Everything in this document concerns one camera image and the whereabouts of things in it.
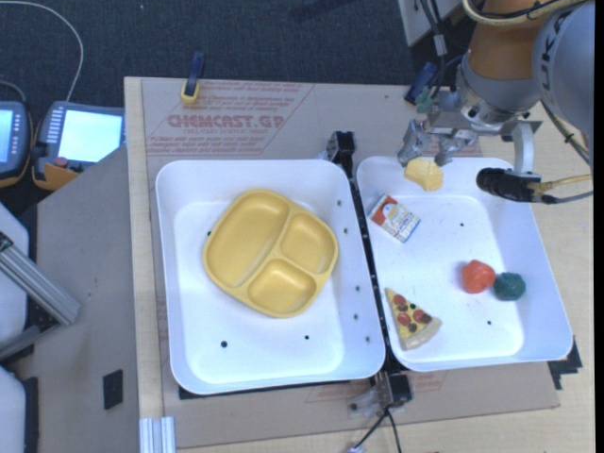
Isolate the green toy broccoli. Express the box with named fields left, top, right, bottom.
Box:
left=493, top=272, right=527, bottom=302

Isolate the toy pizza slice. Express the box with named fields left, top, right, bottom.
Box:
left=383, top=287, right=443, bottom=352

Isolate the orange toy vegetable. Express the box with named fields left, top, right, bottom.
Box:
left=461, top=259, right=496, bottom=294

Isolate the black cylinder on white bracket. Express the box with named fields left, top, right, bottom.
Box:
left=475, top=120, right=544, bottom=204

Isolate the brown cardboard board red print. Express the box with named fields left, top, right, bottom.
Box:
left=141, top=77, right=562, bottom=450

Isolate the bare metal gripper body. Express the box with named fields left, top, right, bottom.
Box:
left=412, top=90, right=513, bottom=144

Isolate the thin black rod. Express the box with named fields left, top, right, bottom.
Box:
left=343, top=156, right=394, bottom=377

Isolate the white plastic tray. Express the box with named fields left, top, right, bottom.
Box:
left=356, top=155, right=575, bottom=373
left=155, top=159, right=387, bottom=395

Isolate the yellow divided plate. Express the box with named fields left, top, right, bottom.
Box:
left=202, top=188, right=340, bottom=320

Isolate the small white and red carton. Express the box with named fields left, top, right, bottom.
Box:
left=367, top=193, right=422, bottom=244

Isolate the yellow toy food piece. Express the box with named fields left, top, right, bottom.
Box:
left=403, top=158, right=445, bottom=193

